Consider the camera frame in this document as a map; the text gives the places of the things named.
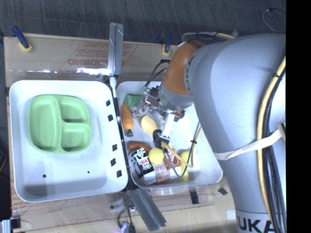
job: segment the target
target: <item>green plate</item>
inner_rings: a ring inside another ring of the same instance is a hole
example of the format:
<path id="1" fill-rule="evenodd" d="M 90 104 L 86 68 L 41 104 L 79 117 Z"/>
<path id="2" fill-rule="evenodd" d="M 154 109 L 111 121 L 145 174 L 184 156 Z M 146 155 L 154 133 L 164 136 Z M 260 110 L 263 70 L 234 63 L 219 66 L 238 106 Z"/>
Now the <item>green plate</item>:
<path id="1" fill-rule="evenodd" d="M 91 119 L 79 98 L 40 95 L 28 111 L 29 139 L 35 149 L 50 153 L 85 150 L 91 142 Z"/>

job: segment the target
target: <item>carrot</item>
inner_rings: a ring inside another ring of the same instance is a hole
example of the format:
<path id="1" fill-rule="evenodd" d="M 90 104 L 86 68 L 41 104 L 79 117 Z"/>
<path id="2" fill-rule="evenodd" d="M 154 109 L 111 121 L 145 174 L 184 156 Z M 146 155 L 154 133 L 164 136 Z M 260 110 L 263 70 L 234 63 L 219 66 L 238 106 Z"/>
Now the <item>carrot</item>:
<path id="1" fill-rule="evenodd" d="M 127 130 L 126 136 L 133 136 L 132 128 L 134 127 L 134 121 L 129 108 L 125 103 L 122 104 L 122 125 L 123 128 Z"/>

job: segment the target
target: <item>yellow clamp pad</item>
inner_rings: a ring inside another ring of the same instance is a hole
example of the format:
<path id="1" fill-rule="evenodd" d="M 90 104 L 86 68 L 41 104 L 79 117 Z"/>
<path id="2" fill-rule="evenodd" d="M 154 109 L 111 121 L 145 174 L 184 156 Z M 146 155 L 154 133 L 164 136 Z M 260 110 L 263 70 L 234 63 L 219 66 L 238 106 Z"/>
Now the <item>yellow clamp pad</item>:
<path id="1" fill-rule="evenodd" d="M 31 50 L 31 48 L 32 48 L 32 46 L 30 45 L 30 43 L 28 43 L 28 45 L 29 45 L 28 48 L 25 48 L 25 47 L 23 46 L 23 44 L 21 44 L 21 42 L 19 42 L 18 45 L 19 45 L 19 46 L 21 47 L 21 49 L 22 49 L 23 51 L 25 51 L 25 52 L 29 52 L 29 51 Z"/>
<path id="2" fill-rule="evenodd" d="M 169 49 L 169 52 L 165 52 L 165 45 L 164 45 L 164 46 L 162 47 L 162 54 L 163 54 L 164 56 L 169 56 L 170 53 L 171 53 L 171 47 L 170 47 L 170 49 Z"/>

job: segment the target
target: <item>sink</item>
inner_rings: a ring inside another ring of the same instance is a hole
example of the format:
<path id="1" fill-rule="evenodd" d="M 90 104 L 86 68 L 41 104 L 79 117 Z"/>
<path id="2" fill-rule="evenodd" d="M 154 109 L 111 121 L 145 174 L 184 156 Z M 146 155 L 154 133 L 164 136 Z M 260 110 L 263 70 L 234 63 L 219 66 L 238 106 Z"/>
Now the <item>sink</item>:
<path id="1" fill-rule="evenodd" d="M 22 80 L 11 86 L 9 97 L 14 180 L 21 199 L 70 199 L 126 187 L 128 175 L 107 85 Z"/>

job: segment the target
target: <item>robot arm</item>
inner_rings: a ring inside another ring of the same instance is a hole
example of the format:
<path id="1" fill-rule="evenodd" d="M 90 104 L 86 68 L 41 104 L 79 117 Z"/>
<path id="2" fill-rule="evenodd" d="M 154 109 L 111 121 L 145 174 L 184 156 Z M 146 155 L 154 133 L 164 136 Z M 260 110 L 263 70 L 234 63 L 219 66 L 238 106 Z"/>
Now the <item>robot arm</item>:
<path id="1" fill-rule="evenodd" d="M 243 36 L 205 46 L 198 41 L 187 42 L 171 60 L 161 86 L 153 90 L 158 103 L 154 109 L 161 115 L 173 114 L 178 120 L 194 103 L 215 153 L 242 148 L 258 139 L 261 102 L 284 49 L 282 34 Z M 278 79 L 265 121 L 266 133 L 285 122 L 285 71 Z M 219 160 L 235 203 L 238 232 L 286 232 L 285 141 L 279 139 L 268 149 L 265 154 L 250 151 Z M 278 196 L 284 205 L 280 213 L 274 210 L 273 198 L 264 193 L 262 179 L 269 179 L 269 174 L 264 173 L 263 178 L 259 175 L 262 163 L 268 169 L 267 159 L 274 159 L 274 167 L 280 167 L 276 168 L 281 188 Z"/>

